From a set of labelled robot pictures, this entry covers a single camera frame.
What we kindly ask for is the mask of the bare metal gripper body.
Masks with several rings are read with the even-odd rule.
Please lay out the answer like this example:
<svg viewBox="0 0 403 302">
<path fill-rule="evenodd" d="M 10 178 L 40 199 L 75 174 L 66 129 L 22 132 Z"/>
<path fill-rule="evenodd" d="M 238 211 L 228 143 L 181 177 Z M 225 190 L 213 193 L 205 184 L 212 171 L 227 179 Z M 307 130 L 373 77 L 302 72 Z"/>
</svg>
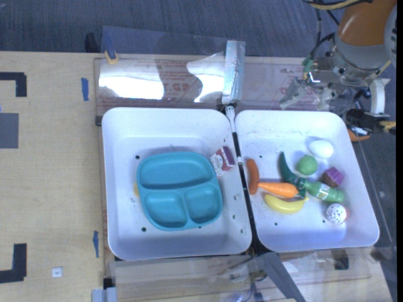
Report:
<svg viewBox="0 0 403 302">
<path fill-rule="evenodd" d="M 307 72 L 307 83 L 315 92 L 319 88 L 334 89 L 336 100 L 347 92 L 368 87 L 381 68 L 382 65 L 359 66 L 341 56 L 319 57 Z"/>
</svg>

